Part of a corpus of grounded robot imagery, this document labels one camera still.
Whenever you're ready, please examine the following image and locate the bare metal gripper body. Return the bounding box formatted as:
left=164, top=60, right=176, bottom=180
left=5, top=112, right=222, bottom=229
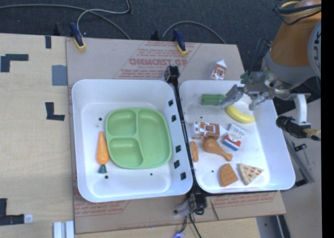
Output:
left=242, top=71, right=293, bottom=101

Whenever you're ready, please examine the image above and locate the yellow banana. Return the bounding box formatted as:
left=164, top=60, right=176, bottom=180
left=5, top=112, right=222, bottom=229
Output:
left=225, top=104, right=256, bottom=124

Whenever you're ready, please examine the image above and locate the green toy vegetable block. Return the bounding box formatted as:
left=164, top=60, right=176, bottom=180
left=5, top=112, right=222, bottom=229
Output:
left=200, top=93, right=226, bottom=106

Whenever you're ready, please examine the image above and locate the orange and white carton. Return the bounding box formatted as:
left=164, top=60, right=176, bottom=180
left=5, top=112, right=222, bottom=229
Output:
left=191, top=121, right=228, bottom=140
left=209, top=59, right=228, bottom=81

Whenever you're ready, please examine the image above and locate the blue red white carton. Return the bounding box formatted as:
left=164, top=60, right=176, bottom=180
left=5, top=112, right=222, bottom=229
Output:
left=222, top=123, right=246, bottom=151

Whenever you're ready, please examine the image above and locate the white plastic tray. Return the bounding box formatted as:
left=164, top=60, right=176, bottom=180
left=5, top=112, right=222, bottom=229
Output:
left=178, top=79, right=296, bottom=194
left=71, top=79, right=194, bottom=203

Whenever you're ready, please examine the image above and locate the brown chicken drumstick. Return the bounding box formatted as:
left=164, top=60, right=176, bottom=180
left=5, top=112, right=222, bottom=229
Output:
left=202, top=137, right=233, bottom=162

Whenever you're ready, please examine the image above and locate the thin black rod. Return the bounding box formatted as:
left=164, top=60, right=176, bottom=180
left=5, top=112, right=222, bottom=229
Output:
left=172, top=82, right=199, bottom=196

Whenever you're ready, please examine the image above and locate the orange sausage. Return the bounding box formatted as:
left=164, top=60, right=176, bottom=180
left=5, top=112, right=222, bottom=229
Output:
left=189, top=140, right=199, bottom=163

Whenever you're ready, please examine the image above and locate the pizza slice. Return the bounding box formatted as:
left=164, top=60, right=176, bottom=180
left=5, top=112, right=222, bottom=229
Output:
left=237, top=163, right=265, bottom=186

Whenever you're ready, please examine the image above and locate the orange waffle biscuit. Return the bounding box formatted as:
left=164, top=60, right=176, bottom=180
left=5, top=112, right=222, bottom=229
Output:
left=218, top=163, right=240, bottom=187

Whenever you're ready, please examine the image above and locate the green divided plate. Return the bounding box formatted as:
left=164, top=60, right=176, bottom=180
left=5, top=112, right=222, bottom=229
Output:
left=105, top=107, right=173, bottom=170

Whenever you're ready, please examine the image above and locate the brown cardboard board red print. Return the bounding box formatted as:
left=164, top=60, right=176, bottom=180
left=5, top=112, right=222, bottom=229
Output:
left=65, top=37, right=287, bottom=234

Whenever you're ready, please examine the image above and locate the orange carrot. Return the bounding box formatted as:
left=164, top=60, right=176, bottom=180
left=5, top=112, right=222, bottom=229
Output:
left=96, top=130, right=110, bottom=174

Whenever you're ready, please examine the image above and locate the black cylinder on white bracket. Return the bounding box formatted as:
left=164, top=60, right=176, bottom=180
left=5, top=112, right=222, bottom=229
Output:
left=276, top=93, right=313, bottom=140

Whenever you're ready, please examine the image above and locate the black block with thin wires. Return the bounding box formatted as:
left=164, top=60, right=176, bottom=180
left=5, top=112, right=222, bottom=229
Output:
left=163, top=65, right=181, bottom=85
left=187, top=192, right=208, bottom=216

